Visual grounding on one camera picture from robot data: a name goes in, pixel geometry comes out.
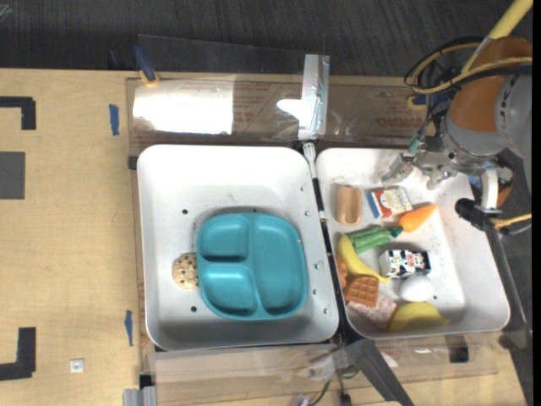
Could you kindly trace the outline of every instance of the egg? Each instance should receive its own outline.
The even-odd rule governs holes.
[[[400,297],[410,302],[424,302],[434,295],[434,284],[425,275],[411,275],[400,287]]]

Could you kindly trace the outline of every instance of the black square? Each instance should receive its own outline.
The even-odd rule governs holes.
[[[0,199],[25,197],[25,153],[0,152]]]

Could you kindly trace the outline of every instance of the dark floor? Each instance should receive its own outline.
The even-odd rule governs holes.
[[[451,39],[485,35],[512,1],[0,0],[13,10],[0,19],[0,67],[106,69],[113,48],[130,65],[141,34],[321,52],[333,74],[402,76]],[[514,34],[533,39],[532,12]],[[189,63],[182,55],[175,69]],[[531,208],[528,196],[517,193],[509,212]],[[532,235],[503,244],[531,327]],[[522,348],[515,357],[532,403],[532,356]]]

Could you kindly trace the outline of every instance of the carrot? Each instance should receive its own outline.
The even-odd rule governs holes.
[[[435,211],[435,204],[428,205],[425,207],[420,207],[415,211],[406,212],[398,222],[398,225],[404,228],[404,232],[413,232],[417,230],[421,224],[423,224]]]

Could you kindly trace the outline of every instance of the wooden surface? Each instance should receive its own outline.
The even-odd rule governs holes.
[[[36,372],[0,381],[0,404],[122,404],[140,368],[125,81],[135,73],[0,69],[0,96],[32,96],[37,130],[0,108],[0,151],[26,152],[24,200],[0,200],[0,363],[13,362],[19,327],[37,331]],[[120,111],[113,136],[109,104]],[[126,311],[133,314],[128,344]],[[524,404],[511,357],[499,373],[406,385],[417,404]],[[85,371],[69,361],[84,358]],[[372,388],[354,404],[380,403]],[[288,399],[234,402],[287,404]],[[322,405],[338,404],[328,395]]]

